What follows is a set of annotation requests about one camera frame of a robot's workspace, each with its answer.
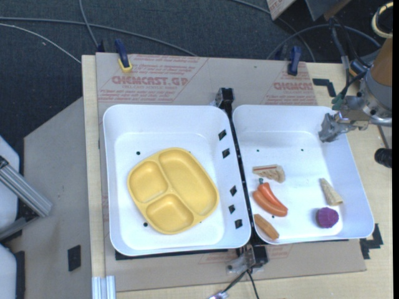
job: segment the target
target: wooden table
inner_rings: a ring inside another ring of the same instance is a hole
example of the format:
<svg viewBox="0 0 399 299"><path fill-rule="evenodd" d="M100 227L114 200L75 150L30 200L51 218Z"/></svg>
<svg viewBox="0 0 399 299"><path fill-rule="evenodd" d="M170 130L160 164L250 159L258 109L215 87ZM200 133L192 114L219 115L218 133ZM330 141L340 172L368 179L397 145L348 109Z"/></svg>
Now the wooden table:
<svg viewBox="0 0 399 299"><path fill-rule="evenodd" d="M339 64L307 64L311 78L327 78L336 86L345 82ZM99 124L95 56L82 57L87 176L90 213L90 243L92 276L104 277L102 198L100 180ZM325 87L314 87L317 103L330 106ZM371 250L366 260L367 271L316 275L273 280L257 280L260 298L393 298L393 239L392 239L392 170L374 162L374 152L383 147L383 138L376 126L347 135L370 207L378 224L383 245ZM226 284L165 288L117 293L117 298L208 298L224 289ZM229 297L254 298L251 282L239 282L229 291Z"/></svg>

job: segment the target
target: yellow plate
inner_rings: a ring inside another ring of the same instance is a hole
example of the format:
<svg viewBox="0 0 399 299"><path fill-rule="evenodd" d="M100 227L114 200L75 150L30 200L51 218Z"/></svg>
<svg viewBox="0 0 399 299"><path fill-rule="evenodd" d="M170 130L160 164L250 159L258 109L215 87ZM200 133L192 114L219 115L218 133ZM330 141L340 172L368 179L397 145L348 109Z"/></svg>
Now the yellow plate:
<svg viewBox="0 0 399 299"><path fill-rule="evenodd" d="M219 203L218 189L204 167L181 148L164 149L138 163L127 186L148 223L164 234L193 227Z"/></svg>

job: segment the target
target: black floor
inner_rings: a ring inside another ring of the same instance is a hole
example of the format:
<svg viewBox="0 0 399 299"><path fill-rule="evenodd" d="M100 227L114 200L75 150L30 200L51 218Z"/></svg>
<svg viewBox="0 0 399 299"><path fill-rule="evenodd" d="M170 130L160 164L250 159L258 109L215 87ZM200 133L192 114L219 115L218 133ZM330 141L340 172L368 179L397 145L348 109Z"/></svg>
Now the black floor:
<svg viewBox="0 0 399 299"><path fill-rule="evenodd" d="M267 8L266 0L242 1ZM337 17L381 43L370 21L378 7L389 1L352 0ZM265 12L230 0L82 0L82 4L91 24L160 39L201 57L273 58L271 52L276 46L294 33ZM304 0L297 0L280 19L296 31L326 24L323 18L312 20ZM82 96L82 74L80 64L50 42L9 26L40 34L80 60L97 50L82 22L79 0L0 0L0 24L7 25L0 25L0 136L11 146ZM129 53L188 55L143 37L99 27L92 30L95 40L103 41L106 52L115 52L114 40L122 39ZM328 28L302 36L317 62L340 62ZM377 49L359 34L350 36L359 55ZM291 39L286 50L289 52L293 45L302 44ZM311 62L310 53L304 50L302 60Z"/></svg>

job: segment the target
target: robotic end effector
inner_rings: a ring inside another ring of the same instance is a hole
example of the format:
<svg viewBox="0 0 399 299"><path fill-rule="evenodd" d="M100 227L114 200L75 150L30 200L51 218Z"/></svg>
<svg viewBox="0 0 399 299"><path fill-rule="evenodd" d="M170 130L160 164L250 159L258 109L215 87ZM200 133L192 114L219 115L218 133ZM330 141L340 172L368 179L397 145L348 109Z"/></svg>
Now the robotic end effector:
<svg viewBox="0 0 399 299"><path fill-rule="evenodd" d="M333 110L337 112L324 116L319 132L322 142L331 142L339 134L356 128L365 130L369 124L392 126L392 40L384 42L374 63L365 72L356 96L334 99Z"/></svg>

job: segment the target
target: dark background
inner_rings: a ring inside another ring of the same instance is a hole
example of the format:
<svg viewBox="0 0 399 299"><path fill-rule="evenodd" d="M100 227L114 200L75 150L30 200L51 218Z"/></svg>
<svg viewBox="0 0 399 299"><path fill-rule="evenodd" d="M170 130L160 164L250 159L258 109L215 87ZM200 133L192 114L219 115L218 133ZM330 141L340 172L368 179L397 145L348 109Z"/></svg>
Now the dark background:
<svg viewBox="0 0 399 299"><path fill-rule="evenodd" d="M242 0L267 8L266 0ZM352 0L337 17L382 43L371 29L377 9L392 0ZM178 45L201 57L267 59L293 31L265 12L228 0L82 0L91 24L136 32ZM40 34L80 60L97 48L85 26L58 22L9 20L6 17L57 19L83 22L79 0L0 0L0 24L15 25ZM304 0L297 0L280 19L296 31L326 24L313 21ZM187 55L181 50L109 29L92 28L106 52L115 52L115 39L123 40L128 53ZM340 62L327 28L302 35L317 62ZM350 33L360 56L376 46ZM286 44L289 56L294 45ZM302 60L312 58L303 47ZM33 34L0 26L0 136L11 146L82 96L81 65L67 54Z"/></svg>

